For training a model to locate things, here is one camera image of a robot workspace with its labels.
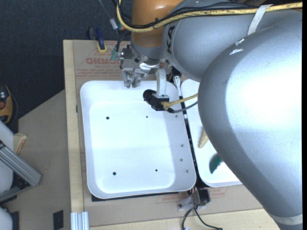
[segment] black connector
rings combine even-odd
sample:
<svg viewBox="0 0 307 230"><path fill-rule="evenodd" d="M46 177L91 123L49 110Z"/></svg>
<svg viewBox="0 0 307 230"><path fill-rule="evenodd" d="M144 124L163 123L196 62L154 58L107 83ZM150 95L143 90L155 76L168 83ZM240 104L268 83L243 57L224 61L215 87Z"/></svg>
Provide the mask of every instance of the black connector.
<svg viewBox="0 0 307 230"><path fill-rule="evenodd" d="M146 101L154 110L164 111L164 107L161 105L161 102L169 102L168 96L158 97L156 96L157 92L154 90L145 90L143 93L143 99Z"/></svg>
<svg viewBox="0 0 307 230"><path fill-rule="evenodd" d="M171 73L167 76L167 80L168 80L169 82L173 83L173 82L174 82L174 79L173 79L173 78L174 78L175 76L181 77L182 74L181 74L181 72L178 71L176 68L174 68L174 67L171 67L171 68L172 68L172 70L171 70Z"/></svg>
<svg viewBox="0 0 307 230"><path fill-rule="evenodd" d="M207 204L211 201L208 189L201 188L201 189L198 189L197 191L200 197L201 204Z"/></svg>
<svg viewBox="0 0 307 230"><path fill-rule="evenodd" d="M169 113L175 113L175 110L174 110L173 108L168 108L167 111L168 111Z"/></svg>

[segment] black object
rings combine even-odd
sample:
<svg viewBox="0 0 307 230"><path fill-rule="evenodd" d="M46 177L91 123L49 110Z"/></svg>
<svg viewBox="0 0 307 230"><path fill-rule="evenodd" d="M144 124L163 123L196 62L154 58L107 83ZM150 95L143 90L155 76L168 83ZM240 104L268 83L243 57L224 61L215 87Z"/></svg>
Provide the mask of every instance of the black object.
<svg viewBox="0 0 307 230"><path fill-rule="evenodd" d="M15 211L11 213L12 222L13 222L13 229L12 230L19 230L19 212Z"/></svg>
<svg viewBox="0 0 307 230"><path fill-rule="evenodd" d="M186 114L187 112L186 112L186 110L188 110L188 109L190 109L190 108L192 108L193 106L195 106L195 105L197 105L197 101L195 102L195 103L193 103L192 105L189 105L189 106L187 106L187 107L184 107L184 108L182 108L182 109L179 109L179 110L174 110L173 108L168 108L168 112L169 113L180 113L180 112L183 112L183 114Z"/></svg>
<svg viewBox="0 0 307 230"><path fill-rule="evenodd" d="M15 196L13 196L13 197L10 197L10 198L8 198L8 199L6 199L6 200L4 200L4 201L1 201L1 202L0 202L0 206L6 204L6 203L8 203L8 202L10 202L10 201L12 201L12 200L14 200L14 199L16 199L16 198L17 198L17 195L15 195Z"/></svg>
<svg viewBox="0 0 307 230"><path fill-rule="evenodd" d="M161 102L168 102L168 96L157 97L154 94L157 92L154 90L145 90L143 93L143 99L146 101L154 110L164 111L164 107L161 105Z"/></svg>
<svg viewBox="0 0 307 230"><path fill-rule="evenodd" d="M59 230L64 227L64 211L60 210L53 213L53 230Z"/></svg>
<svg viewBox="0 0 307 230"><path fill-rule="evenodd" d="M171 74L168 74L168 75L167 75L167 79L166 79L166 80L169 81L169 82L171 82L171 83L173 83L173 82L174 82L174 77L175 77L175 76L181 77L182 74L181 74L181 72L178 71L176 68L174 68L174 67L171 67L171 68L172 68Z"/></svg>
<svg viewBox="0 0 307 230"><path fill-rule="evenodd" d="M191 154L192 154L192 158L193 158L193 162L194 162L194 169L195 169L195 173L196 173L196 183L195 183L195 187L200 190L202 188L205 187L209 187L207 184L205 184L201 177L200 177L200 173L198 171L198 166L197 166L197 161L196 161L196 156L195 156L195 151L194 151L194 147L193 147L193 142L192 142L192 135L191 135L191 130L190 130L190 126L189 126L189 122L187 119L185 119L185 124L186 124L186 129L187 129L187 134L188 134L188 138L189 138L189 143L190 143L190 149L191 149Z"/></svg>
<svg viewBox="0 0 307 230"><path fill-rule="evenodd" d="M7 126L14 134L17 134L17 133L18 133L18 129L19 129L18 119L13 119L13 120L11 120L8 124L6 124L6 126Z"/></svg>
<svg viewBox="0 0 307 230"><path fill-rule="evenodd" d="M102 30L99 27L96 27L95 31L96 31L97 41L98 41L100 49L101 50L106 49Z"/></svg>
<svg viewBox="0 0 307 230"><path fill-rule="evenodd" d="M195 211L195 213L196 213L196 215L197 215L198 219L199 219L199 220L202 222L202 224L203 224L203 225L205 225L206 227L208 227L208 228L213 228L213 229L216 229L216 230L223 230L222 228L219 228L219 227L215 227L215 226L208 225L206 222L204 222L204 221L201 219L201 217L200 217L200 215L198 214L198 212L197 212L197 209L196 209L196 208L194 208L194 211Z"/></svg>
<svg viewBox="0 0 307 230"><path fill-rule="evenodd" d="M18 188L20 190L25 189L26 187L30 186L30 184L28 182L26 182L23 178L21 178L19 175L17 175L16 173L14 173L14 181L13 184L16 183L16 186L18 186Z"/></svg>
<svg viewBox="0 0 307 230"><path fill-rule="evenodd" d="M198 189L197 191L198 191L198 195L200 197L200 201L202 205L205 205L211 201L209 192L207 189L201 188L201 189Z"/></svg>

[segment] yellow cable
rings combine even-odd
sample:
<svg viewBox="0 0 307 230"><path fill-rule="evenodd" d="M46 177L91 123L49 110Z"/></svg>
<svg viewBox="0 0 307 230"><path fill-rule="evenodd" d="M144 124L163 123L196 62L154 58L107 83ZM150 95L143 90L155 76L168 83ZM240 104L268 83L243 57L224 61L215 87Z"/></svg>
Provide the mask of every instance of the yellow cable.
<svg viewBox="0 0 307 230"><path fill-rule="evenodd" d="M173 105L176 105L178 103L182 103L182 102L188 101L188 100L193 99L193 98L195 98L197 96L198 96L198 94L195 94L195 95L192 95L190 97L183 98L181 100L174 101L174 102L161 102L161 105L164 107L164 109L168 109L168 108L170 108Z"/></svg>
<svg viewBox="0 0 307 230"><path fill-rule="evenodd" d="M296 3L288 3L288 4L282 4L282 5L275 5L275 6L270 6L266 9L266 12L272 12L272 11L277 11L277 10L288 10L288 9L297 9L297 8L302 8L303 3L302 2L296 2ZM227 9L227 10L206 10L206 11L194 11L194 12L187 12L183 13L180 15L175 15L165 21L159 22L154 26L150 26L147 28L132 28L128 26L124 21L122 20L118 6L116 7L116 13L118 16L119 22L129 31L132 32L137 32L137 33L143 33L143 32L150 32L155 29L158 29L161 26L164 26L166 24L169 24L171 22L181 20L187 17L195 17L195 16L209 16L209 15L236 15L236 14L253 14L257 12L256 9Z"/></svg>

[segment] metal bracket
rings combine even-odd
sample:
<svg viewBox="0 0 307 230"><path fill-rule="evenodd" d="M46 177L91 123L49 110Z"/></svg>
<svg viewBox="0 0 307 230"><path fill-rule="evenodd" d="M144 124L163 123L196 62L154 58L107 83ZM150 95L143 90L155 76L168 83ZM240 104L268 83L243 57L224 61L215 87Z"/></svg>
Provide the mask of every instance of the metal bracket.
<svg viewBox="0 0 307 230"><path fill-rule="evenodd" d="M90 230L89 214L87 211L71 213L71 230Z"/></svg>
<svg viewBox="0 0 307 230"><path fill-rule="evenodd" d="M18 176L20 176L24 181L26 181L30 186L37 186L41 175L33 169L29 164L27 164L22 158L16 155L11 149L5 146L5 144L0 140L0 161L7 165L11 170L13 170ZM19 189L17 186L11 188L0 195L0 202L3 202L10 197L15 196L19 192L27 189Z"/></svg>
<svg viewBox="0 0 307 230"><path fill-rule="evenodd" d="M159 69L156 73L157 78L157 95L166 96L166 72L164 69Z"/></svg>
<svg viewBox="0 0 307 230"><path fill-rule="evenodd" d="M141 81L145 80L150 74L155 74L159 69L164 69L166 74L171 72L168 63L163 59L144 58L130 47L124 48L118 54L118 59L120 60L119 67L122 70L124 85L127 88L130 88L130 86L133 88L138 87Z"/></svg>
<svg viewBox="0 0 307 230"><path fill-rule="evenodd" d="M211 201L210 195L207 189L199 189L189 195L187 198L177 202L177 209L189 210L194 207L205 206Z"/></svg>

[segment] white strap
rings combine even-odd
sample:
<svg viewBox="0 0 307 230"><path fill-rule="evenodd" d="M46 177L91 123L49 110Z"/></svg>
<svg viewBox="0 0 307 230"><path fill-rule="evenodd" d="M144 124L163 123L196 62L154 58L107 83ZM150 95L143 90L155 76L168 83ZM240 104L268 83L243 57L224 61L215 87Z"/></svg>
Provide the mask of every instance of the white strap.
<svg viewBox="0 0 307 230"><path fill-rule="evenodd" d="M274 221L284 224L284 225L298 225L303 223L303 214L300 214L295 217L276 217L269 213L270 217L273 218Z"/></svg>
<svg viewBox="0 0 307 230"><path fill-rule="evenodd" d="M272 6L272 4L261 5L261 6L258 8L258 10L257 10L257 12L256 12L256 14L255 14L255 16L254 16L254 18L253 18L253 20L252 20L250 26L249 26L248 35L250 35L250 34L252 34L252 33L254 33L254 32L256 31L257 26L258 26L259 22L261 21L261 19L262 19L264 13L265 13L265 11L266 11L266 9L267 9L268 7L270 7L270 6Z"/></svg>

